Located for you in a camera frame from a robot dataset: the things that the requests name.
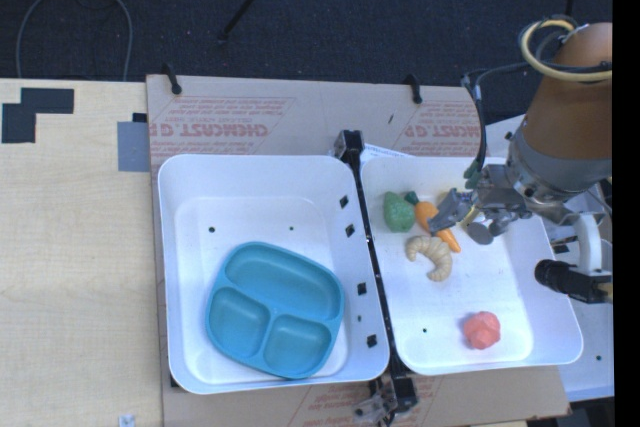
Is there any blue divided plate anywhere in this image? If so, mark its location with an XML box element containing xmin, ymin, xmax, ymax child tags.
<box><xmin>204</xmin><ymin>240</ymin><xmax>347</xmax><ymax>381</ymax></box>

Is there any pink toy fruit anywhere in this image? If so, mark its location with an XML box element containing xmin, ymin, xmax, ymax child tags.
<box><xmin>461</xmin><ymin>310</ymin><xmax>503</xmax><ymax>352</ymax></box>

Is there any black block with wires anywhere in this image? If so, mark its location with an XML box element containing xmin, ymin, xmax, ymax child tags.
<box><xmin>388</xmin><ymin>375</ymin><xmax>419</xmax><ymax>415</ymax></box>
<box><xmin>333</xmin><ymin>129</ymin><xmax>364</xmax><ymax>162</ymax></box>

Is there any white plastic tray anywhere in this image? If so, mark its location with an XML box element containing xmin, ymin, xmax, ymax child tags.
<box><xmin>157</xmin><ymin>153</ymin><xmax>391</xmax><ymax>396</ymax></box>
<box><xmin>359</xmin><ymin>156</ymin><xmax>585</xmax><ymax>377</ymax></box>

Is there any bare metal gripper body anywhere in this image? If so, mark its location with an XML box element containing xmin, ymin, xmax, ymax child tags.
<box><xmin>470</xmin><ymin>163</ymin><xmax>577</xmax><ymax>225</ymax></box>

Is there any thin black rod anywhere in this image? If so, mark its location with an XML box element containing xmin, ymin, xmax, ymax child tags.
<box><xmin>344</xmin><ymin>149</ymin><xmax>402</xmax><ymax>382</ymax></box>

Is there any green toy pear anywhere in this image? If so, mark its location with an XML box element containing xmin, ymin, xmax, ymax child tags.
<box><xmin>382</xmin><ymin>190</ymin><xmax>417</xmax><ymax>234</ymax></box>

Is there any brown cardboard board, red print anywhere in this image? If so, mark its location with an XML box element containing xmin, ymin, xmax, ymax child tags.
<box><xmin>145</xmin><ymin>73</ymin><xmax>572</xmax><ymax>427</ymax></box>

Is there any beige toy croissant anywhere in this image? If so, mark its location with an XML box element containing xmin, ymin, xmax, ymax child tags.
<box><xmin>404</xmin><ymin>234</ymin><xmax>454</xmax><ymax>283</ymax></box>

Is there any black cylinder on white bracket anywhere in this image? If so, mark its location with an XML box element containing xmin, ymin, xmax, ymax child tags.
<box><xmin>533</xmin><ymin>210</ymin><xmax>613</xmax><ymax>306</ymax></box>

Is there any orange toy carrot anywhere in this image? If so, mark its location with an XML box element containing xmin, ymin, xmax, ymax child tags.
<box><xmin>403</xmin><ymin>190</ymin><xmax>463</xmax><ymax>255</ymax></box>

